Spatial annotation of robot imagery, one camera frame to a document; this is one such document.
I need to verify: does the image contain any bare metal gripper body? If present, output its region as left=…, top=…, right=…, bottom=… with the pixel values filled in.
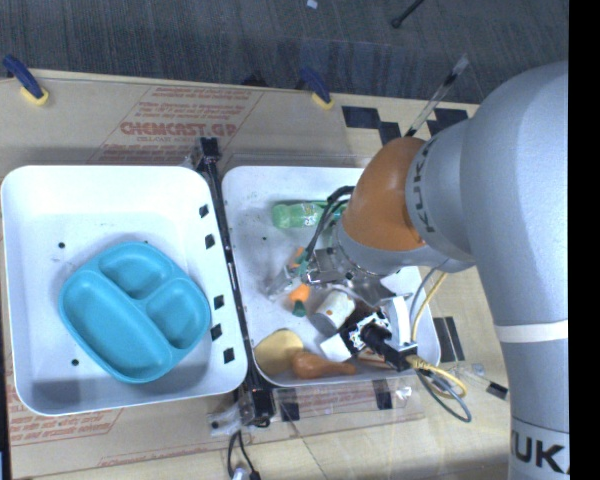
left=303, top=246, right=383, bottom=297

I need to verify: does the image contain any orange carrot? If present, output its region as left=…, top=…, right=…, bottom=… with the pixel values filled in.
left=288, top=283, right=312, bottom=318

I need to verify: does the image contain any white can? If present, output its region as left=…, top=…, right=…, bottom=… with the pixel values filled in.
left=313, top=289, right=357, bottom=335

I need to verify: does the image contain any green packet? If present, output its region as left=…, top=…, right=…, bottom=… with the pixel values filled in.
left=271, top=200, right=350, bottom=230

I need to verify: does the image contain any white carton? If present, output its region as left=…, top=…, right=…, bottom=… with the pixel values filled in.
left=319, top=331, right=362, bottom=364

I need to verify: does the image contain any white plastic tray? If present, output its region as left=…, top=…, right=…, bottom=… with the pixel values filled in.
left=0, top=164, right=249, bottom=417
left=221, top=165, right=442, bottom=388

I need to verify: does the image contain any orange-brown sausage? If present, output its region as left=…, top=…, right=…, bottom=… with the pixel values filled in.
left=291, top=351, right=358, bottom=381

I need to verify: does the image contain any thin black and white rod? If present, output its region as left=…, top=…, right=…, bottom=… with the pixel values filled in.
left=204, top=157, right=262, bottom=394

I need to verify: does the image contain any blue divided plate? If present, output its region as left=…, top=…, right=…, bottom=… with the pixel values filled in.
left=58, top=240, right=213, bottom=385

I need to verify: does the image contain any brown cardboard board red print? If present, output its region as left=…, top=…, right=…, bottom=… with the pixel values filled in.
left=0, top=67, right=483, bottom=480

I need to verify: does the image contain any black cylinder on white bracket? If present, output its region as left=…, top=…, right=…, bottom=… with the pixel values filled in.
left=352, top=291, right=421, bottom=373

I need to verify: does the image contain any black block with wires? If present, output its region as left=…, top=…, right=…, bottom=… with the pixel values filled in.
left=236, top=386, right=275, bottom=428
left=198, top=136, right=223, bottom=163

